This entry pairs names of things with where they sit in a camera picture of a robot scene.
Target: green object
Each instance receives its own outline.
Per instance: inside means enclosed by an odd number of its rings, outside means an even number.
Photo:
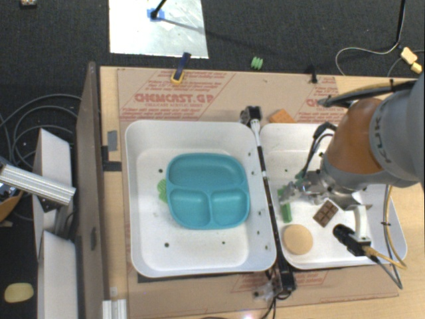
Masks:
[[[261,58],[258,58],[257,56],[255,56],[252,59],[251,62],[251,68],[253,68],[254,70],[260,70],[263,66],[263,60]]]
[[[286,185],[284,185],[282,188],[278,189],[278,196],[281,197],[284,194],[284,191],[286,189]]]
[[[159,199],[168,204],[167,181],[165,179],[162,179],[161,181],[159,181],[159,183],[157,185],[157,189],[158,189],[158,192],[159,192]]]
[[[282,217],[284,218],[284,223],[292,222],[292,214],[291,214],[290,203],[285,203],[284,205],[281,205],[280,211],[282,212]]]

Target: orange block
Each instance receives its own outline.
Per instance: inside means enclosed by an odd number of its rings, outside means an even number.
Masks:
[[[275,114],[270,116],[270,123],[295,123],[296,121],[286,112],[285,109],[277,111]]]

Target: white tray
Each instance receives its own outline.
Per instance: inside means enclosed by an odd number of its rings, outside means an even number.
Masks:
[[[148,277],[270,268],[276,259],[261,168],[252,131],[239,123],[140,120],[126,131],[131,259]],[[250,214],[232,229],[193,230],[172,218],[157,184],[179,154],[227,154],[244,167]]]
[[[291,203],[292,222],[284,223],[278,202],[278,189],[294,180],[294,176],[304,166],[315,124],[268,124],[260,133],[260,139],[266,161],[272,200],[275,207],[276,221],[280,234],[285,226],[300,224],[307,227],[313,235],[313,248],[305,255],[291,254],[284,245],[282,249],[288,262],[300,269],[331,268],[342,266],[357,266],[374,264],[367,257],[355,257],[334,236],[332,230],[337,224],[355,228],[355,218],[352,211],[341,209],[323,228],[313,216],[321,205],[312,205],[307,199],[300,199]],[[329,138],[322,141],[318,151],[324,152],[329,144]],[[312,159],[309,170],[318,169],[320,157],[318,154]],[[358,194],[359,201],[364,204],[373,204],[367,211],[368,236],[372,239],[372,247],[386,255],[383,225],[384,185],[370,185],[366,191]],[[394,245],[401,257],[407,253],[406,241],[398,222],[393,204],[390,204],[391,233]]]

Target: green clip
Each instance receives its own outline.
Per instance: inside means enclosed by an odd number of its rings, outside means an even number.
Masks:
[[[284,223],[292,222],[292,214],[291,214],[290,203],[285,203],[284,205],[281,205],[280,211],[282,213],[282,217],[284,218]]]
[[[168,203],[167,200],[167,181],[165,179],[162,179],[159,181],[157,185],[157,189],[159,192],[159,199],[165,203]]]
[[[263,59],[255,56],[252,59],[251,68],[253,68],[254,70],[260,70],[262,68],[262,66],[263,66]]]

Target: blue plate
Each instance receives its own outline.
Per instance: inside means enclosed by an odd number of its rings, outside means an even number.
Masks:
[[[170,212],[190,229],[225,229],[244,222],[250,211],[245,170],[231,156],[183,154],[167,168]]]

